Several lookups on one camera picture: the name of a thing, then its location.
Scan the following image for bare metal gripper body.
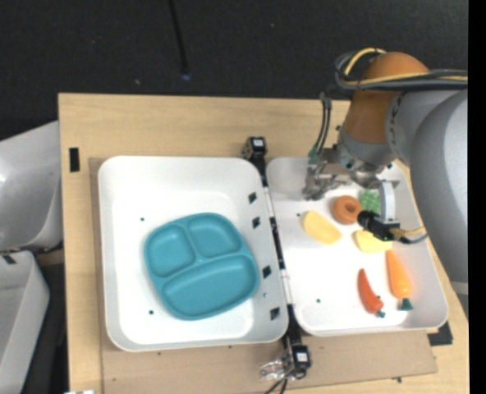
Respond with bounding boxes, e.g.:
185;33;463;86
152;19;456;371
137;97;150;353
307;147;393;190

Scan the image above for orange doughnut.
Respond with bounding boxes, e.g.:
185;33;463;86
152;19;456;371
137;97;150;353
331;195;365;225

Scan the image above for pale yellow banana piece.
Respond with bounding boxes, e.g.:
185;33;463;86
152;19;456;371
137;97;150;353
300;209;343;246
352;229;394;255

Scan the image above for green grapes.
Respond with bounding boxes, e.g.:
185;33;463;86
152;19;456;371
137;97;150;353
358;189;382;215

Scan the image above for thin black and white rod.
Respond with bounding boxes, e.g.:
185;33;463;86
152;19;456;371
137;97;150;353
254;153;298;346

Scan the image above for white plastic tray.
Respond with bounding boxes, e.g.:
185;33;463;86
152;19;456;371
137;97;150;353
264;155;450;338
97;154;291;352

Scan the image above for red chili pepper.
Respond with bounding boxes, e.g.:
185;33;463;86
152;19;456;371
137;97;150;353
357;268;387;319

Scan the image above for orange carrot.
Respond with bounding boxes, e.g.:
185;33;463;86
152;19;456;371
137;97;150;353
385;249;415;313

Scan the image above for blue divided plate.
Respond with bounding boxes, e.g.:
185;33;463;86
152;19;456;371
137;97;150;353
143;212;263;322

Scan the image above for black cylinder on white bracket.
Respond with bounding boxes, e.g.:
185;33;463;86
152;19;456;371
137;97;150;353
356;181;402;242

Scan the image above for black block with thin wires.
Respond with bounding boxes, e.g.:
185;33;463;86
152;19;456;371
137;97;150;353
282;341;312;376
241;135;268;160

